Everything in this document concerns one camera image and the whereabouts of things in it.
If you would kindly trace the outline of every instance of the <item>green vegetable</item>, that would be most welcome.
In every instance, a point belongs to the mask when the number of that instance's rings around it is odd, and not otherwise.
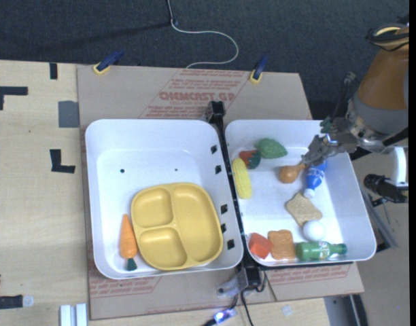
[[[274,139],[265,138],[255,144],[255,148],[261,153],[263,158],[279,158],[287,155],[284,146]]]

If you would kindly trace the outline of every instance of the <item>green bottle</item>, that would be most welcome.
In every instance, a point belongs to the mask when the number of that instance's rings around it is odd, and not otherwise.
[[[345,244],[330,244],[329,242],[300,242],[296,244],[296,255],[301,261],[309,259],[327,259],[335,253],[344,255],[347,252]]]

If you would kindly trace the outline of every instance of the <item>white ball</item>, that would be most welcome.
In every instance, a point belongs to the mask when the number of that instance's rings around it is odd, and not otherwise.
[[[326,235],[324,225],[318,220],[310,220],[303,225],[303,236],[311,242],[317,242]]]

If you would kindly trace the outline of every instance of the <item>cardboard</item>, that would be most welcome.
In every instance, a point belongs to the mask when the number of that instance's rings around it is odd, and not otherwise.
[[[263,73],[259,84],[248,81],[249,76],[250,71],[117,66],[98,76],[90,65],[77,66],[91,319],[225,308],[232,302],[218,297],[216,285],[230,280],[235,269],[128,280],[108,279],[98,272],[92,255],[84,133],[90,123],[103,118],[204,119],[209,101],[224,102],[225,125],[240,118],[311,119],[298,74]],[[364,290],[356,264],[266,274],[270,289],[248,295],[249,304]]]

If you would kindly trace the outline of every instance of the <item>divided yellow plate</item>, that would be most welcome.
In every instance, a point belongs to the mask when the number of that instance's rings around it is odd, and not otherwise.
[[[155,268],[198,266],[215,260],[223,249],[212,200],[194,183],[168,183],[138,192],[131,217],[140,254]]]

